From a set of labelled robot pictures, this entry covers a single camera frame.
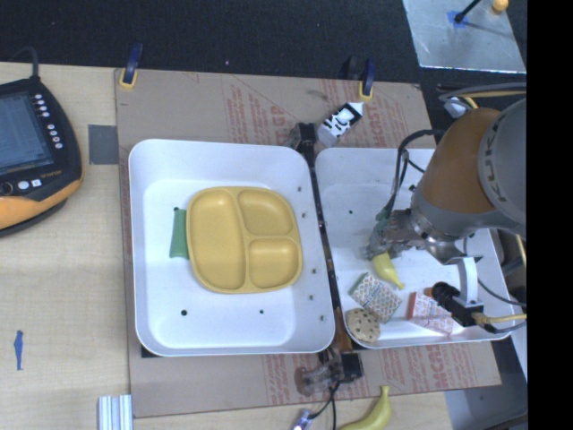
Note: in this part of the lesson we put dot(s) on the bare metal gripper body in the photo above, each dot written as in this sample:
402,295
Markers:
403,231

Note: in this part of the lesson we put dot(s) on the yellow divided plate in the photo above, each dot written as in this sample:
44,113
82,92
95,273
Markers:
224,240

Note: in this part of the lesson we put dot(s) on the black and white milk carton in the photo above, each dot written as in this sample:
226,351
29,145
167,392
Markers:
340,121

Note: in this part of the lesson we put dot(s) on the thin black and white rod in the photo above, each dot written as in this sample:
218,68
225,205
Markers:
323,235

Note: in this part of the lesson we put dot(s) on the white carton with orange pattern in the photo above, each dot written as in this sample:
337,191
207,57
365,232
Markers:
375,296

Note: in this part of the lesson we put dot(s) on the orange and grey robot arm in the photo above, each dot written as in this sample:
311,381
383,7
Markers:
456,173

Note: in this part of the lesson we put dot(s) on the black cylinder on white bracket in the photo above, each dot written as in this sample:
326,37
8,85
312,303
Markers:
452,300

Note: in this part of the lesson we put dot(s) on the large yellow banana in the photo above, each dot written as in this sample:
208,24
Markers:
373,415

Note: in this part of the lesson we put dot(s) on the white plastic tray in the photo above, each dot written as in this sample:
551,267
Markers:
224,325
349,182

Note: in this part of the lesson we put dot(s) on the green flat rectangular block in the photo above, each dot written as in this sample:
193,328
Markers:
178,235

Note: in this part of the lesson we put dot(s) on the brown cardboard board, red print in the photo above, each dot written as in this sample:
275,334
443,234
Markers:
201,105

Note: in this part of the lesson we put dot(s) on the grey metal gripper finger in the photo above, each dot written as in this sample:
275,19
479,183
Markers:
376,248
398,251

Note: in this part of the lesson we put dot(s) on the white and orange packet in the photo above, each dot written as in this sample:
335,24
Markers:
427,312

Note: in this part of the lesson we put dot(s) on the small yellow banana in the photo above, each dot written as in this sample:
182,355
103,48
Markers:
388,272

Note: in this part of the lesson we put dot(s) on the tan chocolate chip biscuit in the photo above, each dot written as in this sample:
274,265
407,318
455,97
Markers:
362,325

